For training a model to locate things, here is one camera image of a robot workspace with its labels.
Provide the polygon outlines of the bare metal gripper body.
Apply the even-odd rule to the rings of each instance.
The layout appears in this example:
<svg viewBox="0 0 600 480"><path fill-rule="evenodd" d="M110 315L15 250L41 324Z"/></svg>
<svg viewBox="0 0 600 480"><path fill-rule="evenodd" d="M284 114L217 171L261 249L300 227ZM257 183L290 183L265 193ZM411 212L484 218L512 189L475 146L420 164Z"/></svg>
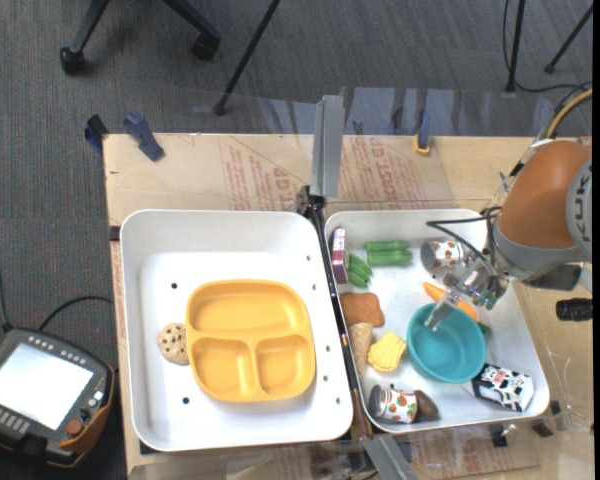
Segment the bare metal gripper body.
<svg viewBox="0 0 600 480"><path fill-rule="evenodd" d="M506 292L506 279L489 261L472 255L449 267L443 283L477 307L493 308Z"/></svg>

